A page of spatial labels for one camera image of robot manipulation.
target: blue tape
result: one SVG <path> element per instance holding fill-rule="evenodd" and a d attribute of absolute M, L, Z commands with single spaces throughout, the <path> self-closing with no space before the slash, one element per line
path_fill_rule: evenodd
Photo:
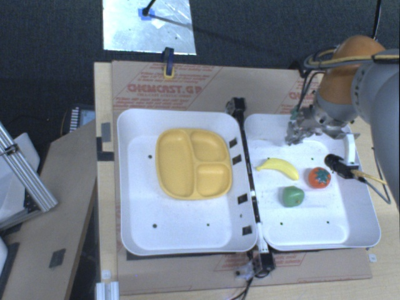
<path fill-rule="evenodd" d="M 137 13 L 139 14 L 139 17 L 140 17 L 142 20 L 144 20 L 144 21 L 149 21 L 149 20 L 151 20 L 151 16 L 155 16 L 155 15 L 156 15 L 156 13 L 154 12 L 154 10 L 150 8 L 149 14 L 148 14 L 147 16 L 143 16 L 143 9 L 144 9 L 144 8 L 139 8 L 139 9 L 137 10 Z"/>

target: wooden table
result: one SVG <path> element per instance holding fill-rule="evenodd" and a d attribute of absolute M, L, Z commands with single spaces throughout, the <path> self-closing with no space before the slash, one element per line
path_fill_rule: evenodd
<path fill-rule="evenodd" d="M 111 77 L 112 66 L 110 63 L 95 64 L 97 137 L 102 136 L 102 121 L 113 121 Z M 356 141 L 356 146 L 364 171 L 377 176 L 371 151 L 372 141 L 369 126 L 361 119 L 357 119 L 352 125 L 352 130 L 355 133 L 362 134 Z M 114 151 L 113 141 L 114 139 L 111 138 L 109 141 L 103 142 L 102 151 Z M 100 161 L 97 175 L 100 266 L 101 269 L 107 269 L 106 272 L 103 272 L 102 282 L 109 283 L 118 280 L 113 162 Z M 250 289 L 247 299 L 396 299 L 400 294 L 398 283 L 400 279 L 399 212 L 395 204 L 389 206 L 378 195 L 374 193 L 371 195 L 382 232 L 379 244 L 368 251 L 369 254 L 375 255 L 377 259 L 376 262 L 371 263 L 372 279 L 256 286 Z M 215 289 L 121 296 L 121 299 L 230 299 L 240 292 L 241 289 Z"/>

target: white tray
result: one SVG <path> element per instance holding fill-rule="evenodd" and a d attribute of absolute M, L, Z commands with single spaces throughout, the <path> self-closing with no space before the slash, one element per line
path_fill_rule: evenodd
<path fill-rule="evenodd" d="M 365 184 L 332 174 L 325 189 L 308 185 L 312 168 L 325 166 L 324 158 L 333 153 L 344 157 L 345 143 L 329 136 L 312 136 L 302 144 L 284 142 L 289 116 L 253 114 L 245 121 L 247 145 L 256 189 L 262 233 L 278 250 L 370 247 L 379 242 L 381 230 Z M 256 171 L 267 158 L 291 162 L 300 179 L 290 180 L 274 170 Z M 296 207 L 284 207 L 283 188 L 297 186 L 305 198 Z"/>
<path fill-rule="evenodd" d="M 156 142 L 172 128 L 199 128 L 218 133 L 231 158 L 230 191 L 215 199 L 186 201 L 169 197 L 159 186 Z M 130 109 L 117 121 L 121 187 L 121 237 L 138 255 L 241 252 L 257 240 L 246 163 L 238 123 L 217 112 Z M 246 195 L 247 201 L 238 203 Z"/>

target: metal sheet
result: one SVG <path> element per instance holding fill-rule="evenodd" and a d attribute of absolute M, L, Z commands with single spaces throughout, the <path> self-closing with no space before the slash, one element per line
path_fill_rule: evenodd
<path fill-rule="evenodd" d="M 196 55 L 189 0 L 157 0 L 143 17 L 150 1 L 103 0 L 104 49 Z"/>

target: black fabric backdrop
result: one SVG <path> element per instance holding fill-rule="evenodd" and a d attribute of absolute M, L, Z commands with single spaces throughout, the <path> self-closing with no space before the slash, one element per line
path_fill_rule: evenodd
<path fill-rule="evenodd" d="M 370 36 L 377 0 L 189 1 L 197 56 L 176 62 L 288 68 Z M 377 38 L 386 48 L 399 47 L 399 7 L 382 0 Z M 160 60 L 104 51 L 102 10 L 102 0 L 0 0 L 0 121 L 13 136 L 28 132 L 37 148 L 58 138 L 70 105 L 93 104 L 94 62 Z"/>

